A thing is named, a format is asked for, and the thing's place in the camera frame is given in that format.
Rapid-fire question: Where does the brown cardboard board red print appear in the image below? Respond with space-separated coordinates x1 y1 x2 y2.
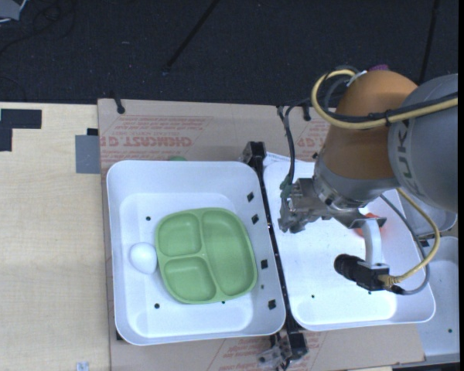
96 98 427 371

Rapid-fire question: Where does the black block with thin wires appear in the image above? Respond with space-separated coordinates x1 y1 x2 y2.
242 141 267 166
285 331 309 362

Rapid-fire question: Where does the green divided plate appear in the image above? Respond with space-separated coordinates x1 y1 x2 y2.
154 206 259 305

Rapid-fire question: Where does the orange toy food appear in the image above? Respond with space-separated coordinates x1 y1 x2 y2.
350 212 388 236

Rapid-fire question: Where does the white egg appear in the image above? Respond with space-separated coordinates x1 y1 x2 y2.
128 241 159 275

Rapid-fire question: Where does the white plastic tray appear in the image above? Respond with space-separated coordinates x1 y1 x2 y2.
105 159 287 347
262 159 437 332

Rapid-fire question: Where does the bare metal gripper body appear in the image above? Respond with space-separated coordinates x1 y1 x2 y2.
288 178 369 226

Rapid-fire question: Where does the black cylinder on white bracket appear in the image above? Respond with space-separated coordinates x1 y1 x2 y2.
333 216 391 292

